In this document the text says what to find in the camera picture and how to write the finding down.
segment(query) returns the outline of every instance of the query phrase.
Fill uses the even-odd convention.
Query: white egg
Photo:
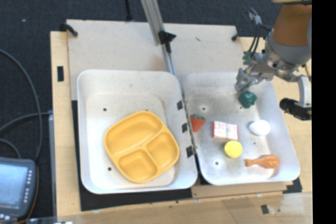
[[[258,120],[251,123],[249,125],[249,129],[256,135],[264,136],[269,134],[269,132],[271,131],[271,126],[265,120]]]

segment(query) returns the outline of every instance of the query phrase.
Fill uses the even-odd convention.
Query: red strawberry
[[[193,127],[194,132],[197,132],[202,127],[202,125],[205,123],[205,118],[197,114],[192,114],[190,116],[190,120],[191,120],[191,126]]]

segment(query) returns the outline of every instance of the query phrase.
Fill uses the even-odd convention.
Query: red and white box
[[[237,141],[238,126],[235,124],[214,121],[212,123],[212,137],[223,141]]]

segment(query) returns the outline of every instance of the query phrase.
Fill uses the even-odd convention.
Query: dark background
[[[136,22],[146,18],[140,0],[129,0]],[[241,36],[253,36],[254,27],[243,13],[253,7],[272,25],[280,6],[270,0],[158,0],[165,23],[235,25]],[[52,109],[50,31],[66,19],[126,20],[124,0],[0,0],[0,49],[15,57],[35,85],[42,111]],[[34,96],[20,69],[0,54],[0,126],[36,112]],[[44,137],[37,161],[40,170],[38,199],[33,217],[51,216],[51,175],[48,118],[43,117]],[[14,143],[23,158],[34,158],[38,144],[37,118],[15,124],[0,133]],[[16,157],[0,144],[0,156]]]

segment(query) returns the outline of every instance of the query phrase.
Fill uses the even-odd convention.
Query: yellow divided dish
[[[175,137],[154,113],[139,111],[112,125],[105,149],[130,181],[145,183],[171,168],[180,156]]]

